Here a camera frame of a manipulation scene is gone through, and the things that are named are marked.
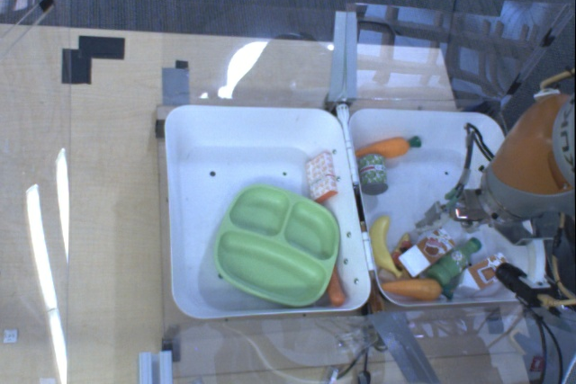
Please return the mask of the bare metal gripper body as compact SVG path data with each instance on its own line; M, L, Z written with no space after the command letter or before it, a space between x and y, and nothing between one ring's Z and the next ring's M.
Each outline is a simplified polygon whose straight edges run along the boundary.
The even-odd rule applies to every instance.
M447 203L451 220L464 228L473 228L480 224L491 223L496 214L482 201L480 189L464 189Z

